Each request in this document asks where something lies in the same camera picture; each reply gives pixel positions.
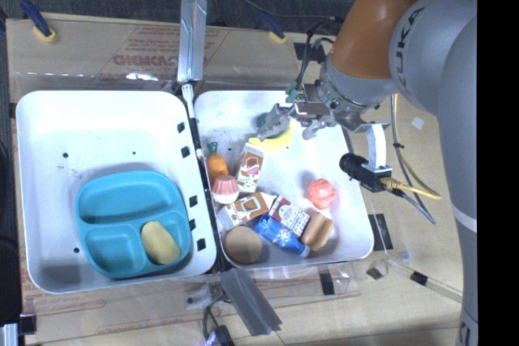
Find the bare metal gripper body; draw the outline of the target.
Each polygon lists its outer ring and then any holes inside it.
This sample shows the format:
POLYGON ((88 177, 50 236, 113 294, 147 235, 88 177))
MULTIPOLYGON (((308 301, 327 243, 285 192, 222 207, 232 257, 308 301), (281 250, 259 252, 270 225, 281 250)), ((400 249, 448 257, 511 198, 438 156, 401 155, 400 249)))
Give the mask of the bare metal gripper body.
POLYGON ((342 126, 341 110, 344 100, 334 88, 319 81, 303 83, 294 98, 293 118, 304 130, 321 130, 342 126))

